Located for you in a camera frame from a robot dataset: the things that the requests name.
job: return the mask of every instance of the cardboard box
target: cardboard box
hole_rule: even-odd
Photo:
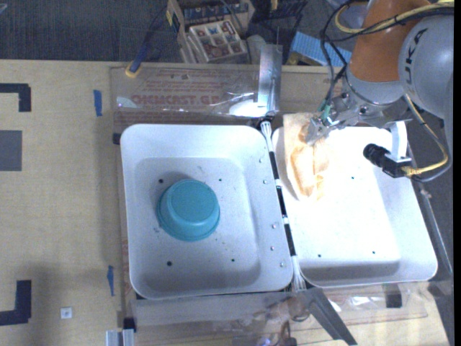
[[[222,20],[230,20],[240,37],[245,38],[246,31],[254,14],[254,6],[250,0],[240,1],[241,4],[248,4],[247,12],[236,14],[238,21],[241,23],[241,26],[238,24],[237,20],[232,14],[224,15]],[[181,46],[181,55],[183,61],[185,63],[199,63],[199,61],[194,56],[194,52],[192,50],[193,44],[188,38],[188,27],[186,27],[184,14],[178,0],[168,0],[166,18],[169,21],[171,28],[176,33],[177,42]]]
[[[231,21],[193,26],[189,32],[196,44],[193,49],[200,63],[247,63],[246,44]]]

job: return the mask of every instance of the yellow cable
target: yellow cable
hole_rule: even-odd
[[[443,165],[445,165],[448,162],[448,153],[445,150],[445,147],[443,147],[443,145],[440,143],[439,138],[437,137],[435,132],[424,122],[424,119],[419,114],[418,110],[416,110],[414,104],[410,100],[410,97],[408,95],[405,95],[404,97],[405,97],[406,103],[411,108],[412,113],[418,118],[418,121],[420,122],[420,124],[422,126],[424,126],[435,137],[435,139],[437,140],[437,145],[440,147],[440,150],[442,151],[442,153],[444,155],[444,158],[441,161],[439,161],[438,163],[429,165],[429,166],[424,167],[424,168],[402,167],[402,170],[405,172],[406,176],[410,177],[410,176],[415,175],[415,174],[421,174],[421,173],[425,173],[425,172],[430,172],[431,170],[434,170],[434,169],[442,167]]]
[[[359,2],[357,4],[367,4],[366,1],[363,1],[363,2]],[[416,14],[420,14],[420,13],[424,13],[424,12],[430,12],[432,10],[435,10],[435,9],[439,9],[439,8],[447,8],[447,7],[455,7],[455,2],[454,1],[446,1],[446,2],[439,2],[439,3],[434,3],[434,4],[430,4],[430,5],[426,5],[426,6],[421,6],[419,8],[416,8],[416,9],[412,9],[412,10],[409,10],[408,12],[405,12],[405,13],[402,13],[402,14],[399,14],[397,15],[396,17],[391,17],[391,18],[387,18],[387,19],[384,19],[383,21],[381,21],[377,26],[375,26],[373,29],[371,30],[368,30],[367,28],[349,28],[349,27],[346,27],[346,26],[343,26],[340,21],[339,21],[339,17],[341,16],[341,14],[344,13],[344,11],[346,11],[349,6],[346,5],[346,6],[343,6],[335,15],[335,18],[334,18],[334,22],[335,22],[335,25],[343,32],[345,33],[350,33],[350,34],[357,34],[357,33],[361,33],[363,31],[367,31],[367,33],[374,33],[374,32],[377,32],[379,30],[383,30],[393,24],[395,24],[396,22],[399,22],[403,19],[406,19],[406,18],[409,18],[409,17],[412,17],[413,15],[416,15]]]

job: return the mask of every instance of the teal bowl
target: teal bowl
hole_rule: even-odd
[[[168,187],[158,199],[156,213],[160,227],[182,241],[207,238],[220,220],[216,194],[195,179],[183,179]]]

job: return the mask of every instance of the gray carpet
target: gray carpet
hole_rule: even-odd
[[[165,6],[167,0],[0,0],[8,4],[0,14],[0,58],[63,61],[131,61],[143,41],[151,20]],[[298,30],[318,37],[333,9],[325,0],[308,0]],[[174,35],[163,22],[152,37],[155,55],[148,61],[180,62],[181,57]],[[340,47],[352,50],[353,42]],[[439,122],[427,115],[439,133]],[[411,123],[410,139],[419,165],[434,162],[436,146]],[[439,223],[447,251],[453,265],[453,174],[452,168],[426,189],[432,195],[434,214]],[[453,292],[439,290],[437,283],[449,281],[452,276],[441,259],[434,283],[434,294],[440,314],[446,324],[450,342],[454,344]]]

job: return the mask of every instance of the blue tape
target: blue tape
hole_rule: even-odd
[[[99,90],[93,90],[94,95],[94,109],[96,110],[96,116],[102,117],[102,94]]]
[[[109,265],[107,268],[107,280],[109,281],[110,295],[115,296],[114,293],[114,267]]]

